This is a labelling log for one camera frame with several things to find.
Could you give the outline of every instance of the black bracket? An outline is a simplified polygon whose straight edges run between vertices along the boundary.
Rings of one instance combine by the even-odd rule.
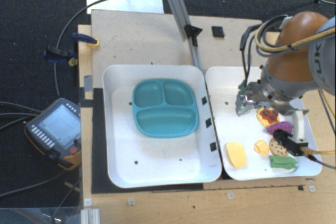
[[[191,37],[193,46],[198,47],[197,36],[203,31],[203,29],[192,26],[192,25],[186,25],[184,27],[184,31],[188,38]]]

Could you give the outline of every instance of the table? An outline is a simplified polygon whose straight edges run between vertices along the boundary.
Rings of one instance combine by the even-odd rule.
[[[130,16],[130,13],[124,12],[110,13],[120,18],[115,21],[116,26],[122,18]],[[158,16],[165,24],[174,24],[170,18],[171,15]],[[211,65],[223,64],[221,56],[226,57],[228,66],[241,65],[240,58],[230,55],[237,49],[235,44],[239,44],[242,33],[247,26],[255,24],[255,20],[191,16],[191,21],[195,26],[204,28],[205,32],[209,31],[214,24],[224,26],[226,33],[224,40],[209,41],[204,37],[206,35],[199,36],[201,61],[205,69]],[[90,35],[91,26],[80,25],[79,32]],[[146,35],[151,35],[148,32],[137,33],[144,38]],[[177,28],[176,33],[177,38],[181,38]],[[81,89],[85,88],[85,78],[93,74],[93,80],[95,79],[92,71],[93,50],[80,42]],[[258,66],[263,62],[265,59],[253,56],[253,65]],[[90,87],[86,87],[82,93],[86,100],[92,99]],[[335,98],[328,96],[328,99],[335,109]],[[308,118],[319,150],[332,150],[335,136],[318,93],[312,91],[305,94],[303,102],[306,108],[310,109]],[[204,184],[204,189],[198,191],[92,194],[92,108],[81,108],[81,127],[83,203],[88,208],[100,208],[101,223],[256,223],[257,221],[260,223],[332,223],[336,220],[336,173],[325,167],[313,178],[276,178],[245,182],[230,179]],[[335,165],[334,155],[323,155],[322,160]]]

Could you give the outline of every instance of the blue plate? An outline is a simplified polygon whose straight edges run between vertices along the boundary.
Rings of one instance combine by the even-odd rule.
[[[134,88],[132,104],[136,126],[148,136],[188,135],[198,125],[193,91],[180,80],[142,81]]]

